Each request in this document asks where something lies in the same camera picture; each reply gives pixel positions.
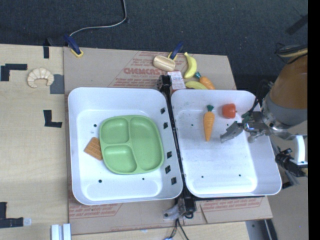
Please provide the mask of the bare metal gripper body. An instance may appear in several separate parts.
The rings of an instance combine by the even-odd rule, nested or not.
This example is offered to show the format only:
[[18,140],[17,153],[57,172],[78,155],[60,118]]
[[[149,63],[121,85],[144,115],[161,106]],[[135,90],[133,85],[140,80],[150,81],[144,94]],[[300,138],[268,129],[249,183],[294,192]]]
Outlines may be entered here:
[[263,132],[263,136],[276,136],[291,140],[290,126],[276,120],[270,112],[247,111],[243,114],[243,128],[246,132]]

